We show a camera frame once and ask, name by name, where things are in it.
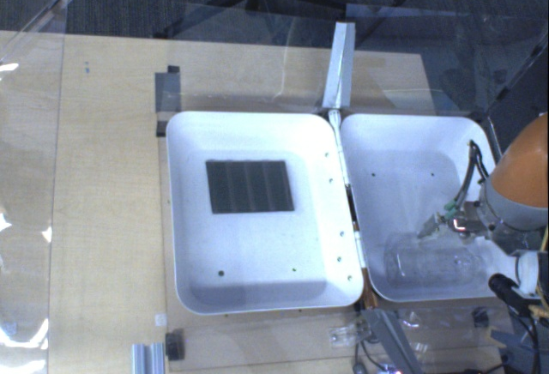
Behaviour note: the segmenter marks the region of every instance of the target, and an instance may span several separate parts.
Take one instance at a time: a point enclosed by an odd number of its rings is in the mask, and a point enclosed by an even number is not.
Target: clear plastic bottle
[[[391,238],[384,254],[385,270],[394,287],[466,285],[482,269],[458,238],[441,235],[418,239],[413,233]]]

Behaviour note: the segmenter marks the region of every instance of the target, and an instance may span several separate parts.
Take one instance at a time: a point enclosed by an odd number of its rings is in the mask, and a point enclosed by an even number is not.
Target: black cable
[[[486,170],[486,167],[484,166],[484,162],[482,162],[482,152],[480,151],[480,147],[475,143],[475,141],[470,141],[469,144],[473,147],[475,151],[475,163],[477,169],[479,170],[479,174],[484,180],[487,180],[489,174]]]
[[[482,371],[482,374],[490,374],[491,372],[494,372],[495,370],[498,370],[499,368],[503,368],[504,366],[505,366],[505,364],[499,364],[499,365],[493,366],[492,368],[490,368],[487,371]]]
[[[467,165],[467,172],[465,173],[465,179],[463,180],[462,187],[459,191],[457,191],[457,194],[454,197],[455,205],[459,208],[463,201],[465,200],[465,196],[467,195],[467,191],[469,189],[469,186],[471,185],[471,179],[473,178],[474,173],[474,166],[476,165],[476,162],[474,161],[474,157],[469,156],[469,163]]]
[[[528,336],[530,336],[530,340],[532,341],[532,344],[534,344],[534,335],[532,334],[532,331],[530,330],[528,325],[524,323],[522,319],[511,308],[508,307],[507,310],[509,311],[509,314],[513,316],[516,319],[516,321],[520,323],[522,327],[526,330],[526,332],[528,333]]]
[[[376,362],[374,359],[370,357],[370,354],[368,353],[368,350],[366,349],[366,345],[364,344],[364,341],[360,341],[360,345],[362,346],[362,349],[364,350],[364,354],[366,355],[366,358],[370,360],[370,362],[375,365],[377,368],[379,368],[382,371],[385,371],[385,367],[381,365],[380,363]]]
[[[540,358],[540,348],[538,341],[538,329],[535,327],[535,321],[532,317],[530,319],[530,326],[532,327],[532,334],[534,338],[532,339],[532,345],[534,347],[535,355],[534,362],[532,363],[532,374],[540,373],[541,368],[541,358]]]

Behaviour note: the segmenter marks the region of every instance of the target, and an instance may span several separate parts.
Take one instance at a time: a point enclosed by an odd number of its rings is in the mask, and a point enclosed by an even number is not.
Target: cable
[[[546,233],[543,234],[543,240],[541,240],[540,250],[543,252],[547,249],[547,231],[549,230],[549,225],[546,226]]]
[[[541,305],[543,305],[543,310],[549,313],[549,305],[547,305],[546,295],[541,290],[540,283],[538,283],[538,285],[535,287],[535,291],[540,297]]]
[[[509,311],[509,314],[513,316],[516,319],[516,321],[520,323],[522,327],[526,330],[526,332],[528,333],[528,336],[530,337],[530,340],[532,341],[532,344],[534,344],[534,335],[532,334],[532,331],[530,330],[528,325],[524,323],[522,319],[509,306],[507,307],[507,310]]]
[[[499,364],[499,365],[493,366],[492,368],[490,368],[487,371],[482,371],[482,374],[490,374],[491,372],[494,372],[494,371],[498,370],[499,368],[503,368],[504,366],[505,366],[505,364]]]
[[[467,165],[467,172],[465,173],[465,179],[463,180],[462,187],[459,191],[457,191],[457,194],[454,197],[455,200],[455,206],[459,208],[463,201],[465,200],[465,196],[467,195],[467,191],[469,189],[469,186],[471,185],[471,179],[473,178],[474,173],[474,158],[469,156],[469,163]]]
[[[540,373],[541,368],[541,358],[540,358],[540,348],[539,348],[539,341],[538,341],[538,329],[535,327],[535,321],[532,317],[530,319],[530,326],[532,327],[532,334],[534,336],[532,340],[532,345],[535,351],[534,355],[534,362],[532,363],[532,374],[536,374],[536,372]]]
[[[480,151],[480,147],[474,141],[470,141],[469,145],[473,147],[473,150],[475,151],[475,164],[479,170],[480,176],[483,180],[487,180],[489,174],[484,166],[484,163],[482,162],[482,152]]]
[[[370,360],[370,362],[375,365],[377,368],[379,368],[382,371],[385,371],[385,366],[381,365],[380,363],[376,362],[374,359],[370,357],[370,354],[368,353],[368,350],[366,349],[366,345],[364,344],[364,341],[360,341],[360,345],[362,346],[362,349],[364,350],[364,354],[366,355],[366,358]]]

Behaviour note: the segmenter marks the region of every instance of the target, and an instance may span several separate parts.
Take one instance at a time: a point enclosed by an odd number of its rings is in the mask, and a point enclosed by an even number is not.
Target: glass panel
[[[47,370],[57,117],[70,0],[20,2],[8,15],[12,27],[22,30],[0,32],[0,371],[42,373]],[[30,11],[31,21],[22,23],[21,13]]]
[[[361,5],[347,18],[357,25],[357,110],[374,86],[389,109],[484,116],[547,46],[547,19]]]
[[[540,41],[544,45],[544,21],[368,7],[357,7],[354,15],[364,18],[357,19],[350,112],[484,113],[505,87],[512,86],[535,46]],[[377,28],[365,35],[377,22]],[[167,45],[171,67],[156,78],[160,120],[182,110],[322,111],[335,30],[332,21],[187,5],[176,29],[176,40]],[[468,89],[468,96],[459,88]],[[182,306],[174,286],[162,139],[159,152],[167,327],[185,344],[185,359],[172,361],[171,370],[352,357],[353,347],[333,348],[328,338],[331,327],[356,317],[352,307],[201,317]],[[429,349],[421,360],[427,366],[437,362],[433,348],[470,346],[468,332],[473,326],[468,325],[464,326],[467,339],[423,341],[416,336],[410,341],[414,349]],[[300,343],[304,335],[310,343],[306,348]],[[491,345],[477,337],[474,345]],[[259,350],[259,341],[268,343]]]

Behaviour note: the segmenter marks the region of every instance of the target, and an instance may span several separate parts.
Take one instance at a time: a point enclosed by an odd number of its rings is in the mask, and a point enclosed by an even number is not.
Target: wooden table
[[[323,81],[328,67],[327,51],[246,49],[66,37],[51,249],[51,374],[129,373],[133,343],[164,340],[165,255],[154,73],[165,72],[168,64],[180,65],[182,79],[194,80],[197,91],[230,93],[227,67],[238,68],[232,71],[234,76],[252,80],[259,62],[274,69],[283,62],[284,82],[304,77],[313,84]],[[377,69],[393,65],[397,75],[390,82],[409,82],[411,71],[403,61],[421,69],[420,59],[397,57],[358,55],[355,71],[368,84]],[[420,70],[416,81],[424,86],[421,74]],[[276,86],[284,86],[280,72],[269,76]],[[369,85],[368,95],[377,104],[391,104],[376,83]],[[309,339],[304,329],[304,347]],[[256,345],[261,352],[262,343]],[[438,366],[446,371],[462,370],[464,363],[488,368],[498,362],[495,347],[435,353]],[[279,364],[200,372],[349,374],[352,360],[346,356],[285,363],[281,354]]]

